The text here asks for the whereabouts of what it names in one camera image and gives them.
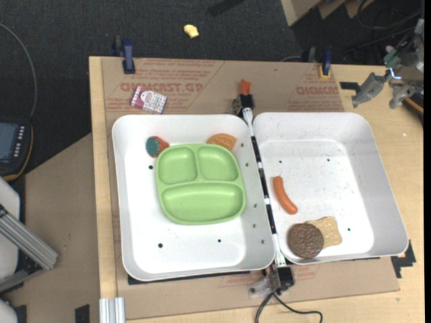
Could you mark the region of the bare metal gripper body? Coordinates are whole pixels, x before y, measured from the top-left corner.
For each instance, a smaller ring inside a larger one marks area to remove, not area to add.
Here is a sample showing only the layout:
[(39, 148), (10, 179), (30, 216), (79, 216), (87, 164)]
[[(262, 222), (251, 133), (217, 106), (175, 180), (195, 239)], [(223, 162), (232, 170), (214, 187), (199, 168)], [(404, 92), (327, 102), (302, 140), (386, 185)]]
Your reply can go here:
[(410, 41), (400, 46), (395, 53), (395, 64), (391, 73), (399, 83), (414, 87), (424, 84), (424, 19), (420, 18)]

